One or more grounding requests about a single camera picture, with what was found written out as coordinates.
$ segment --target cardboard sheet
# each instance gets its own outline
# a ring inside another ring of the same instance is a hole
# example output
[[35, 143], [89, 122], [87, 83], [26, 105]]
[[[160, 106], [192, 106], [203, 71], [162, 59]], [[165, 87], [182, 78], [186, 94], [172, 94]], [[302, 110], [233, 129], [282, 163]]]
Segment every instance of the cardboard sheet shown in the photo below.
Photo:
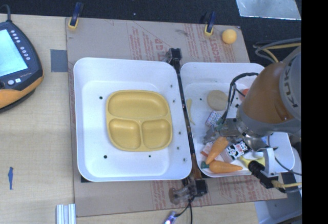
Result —
[[[67, 27], [69, 96], [73, 149], [76, 215], [93, 216], [183, 208], [169, 200], [171, 188], [183, 187], [181, 180], [89, 182], [77, 168], [73, 67], [83, 57], [163, 60], [170, 48], [180, 48], [181, 64], [187, 62], [249, 63], [241, 30], [235, 26], [214, 26], [212, 36], [205, 25], [80, 18], [76, 30]], [[232, 28], [237, 41], [224, 44], [221, 34]], [[193, 206], [286, 198], [276, 189], [265, 189], [252, 175], [206, 178], [208, 194], [196, 198]]]

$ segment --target wooden table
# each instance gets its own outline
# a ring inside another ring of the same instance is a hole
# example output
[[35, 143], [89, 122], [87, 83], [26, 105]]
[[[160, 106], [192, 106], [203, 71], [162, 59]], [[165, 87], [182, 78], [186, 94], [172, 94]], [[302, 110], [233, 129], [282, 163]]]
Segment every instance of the wooden table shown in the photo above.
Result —
[[[6, 19], [0, 14], [0, 22]], [[56, 205], [74, 203], [68, 74], [51, 72], [50, 58], [52, 49], [66, 50], [65, 17], [12, 15], [12, 21], [36, 48], [45, 78], [26, 101], [0, 113], [0, 223], [56, 223]], [[168, 213], [79, 217], [76, 223], [162, 223]], [[193, 223], [232, 222], [258, 223], [254, 203], [193, 208]], [[179, 223], [190, 223], [189, 210]]]

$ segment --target screen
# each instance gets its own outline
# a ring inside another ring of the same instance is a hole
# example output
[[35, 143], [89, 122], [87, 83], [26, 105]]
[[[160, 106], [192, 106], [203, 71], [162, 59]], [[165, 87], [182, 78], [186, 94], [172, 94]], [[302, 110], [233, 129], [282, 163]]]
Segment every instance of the screen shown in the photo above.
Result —
[[7, 30], [0, 31], [0, 77], [27, 69]]

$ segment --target toy carrot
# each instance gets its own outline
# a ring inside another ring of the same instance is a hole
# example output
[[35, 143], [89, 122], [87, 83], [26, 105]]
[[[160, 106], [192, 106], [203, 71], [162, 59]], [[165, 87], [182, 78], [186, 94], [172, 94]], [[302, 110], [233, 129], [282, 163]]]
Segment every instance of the toy carrot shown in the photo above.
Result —
[[234, 172], [234, 171], [238, 171], [241, 169], [242, 169], [241, 166], [226, 163], [226, 162], [219, 161], [219, 160], [214, 160], [210, 163], [210, 170], [213, 173], [229, 173], [229, 172]]
[[219, 136], [213, 143], [212, 148], [207, 156], [205, 163], [211, 163], [229, 144], [229, 141], [224, 136]]

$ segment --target white tray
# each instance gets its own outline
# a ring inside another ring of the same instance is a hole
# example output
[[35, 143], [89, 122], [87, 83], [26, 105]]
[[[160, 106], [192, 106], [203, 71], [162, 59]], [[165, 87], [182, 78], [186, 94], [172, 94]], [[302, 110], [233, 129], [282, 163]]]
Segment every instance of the white tray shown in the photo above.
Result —
[[[207, 95], [211, 90], [221, 90], [228, 95], [231, 80], [246, 72], [260, 73], [263, 66], [258, 64], [242, 64], [242, 63], [186, 63], [181, 68], [181, 80], [185, 100], [190, 98], [192, 101], [189, 119], [195, 124], [190, 123], [193, 143], [197, 164], [200, 168], [201, 162], [206, 158], [200, 153], [204, 144], [201, 138], [206, 135], [208, 126], [205, 125], [212, 109], [207, 104]], [[256, 76], [247, 76], [236, 82], [237, 88], [241, 91], [249, 88]], [[236, 104], [240, 104], [239, 99], [235, 99], [229, 109], [228, 117], [236, 117]], [[287, 168], [294, 166], [294, 154], [286, 133], [274, 133], [270, 138], [272, 147], [278, 147], [275, 150], [276, 158]], [[233, 164], [242, 166], [243, 169], [231, 173], [212, 173], [209, 169], [201, 169], [201, 171], [209, 177], [225, 177], [237, 175], [250, 175], [250, 171], [240, 161], [233, 161]], [[275, 162], [276, 172], [285, 172], [286, 170]]]
[[[191, 157], [177, 75], [164, 62], [82, 58], [74, 65], [77, 164], [89, 181], [174, 180], [191, 172]], [[167, 100], [173, 137], [150, 152], [117, 149], [108, 138], [105, 105], [118, 90], [150, 90]]]

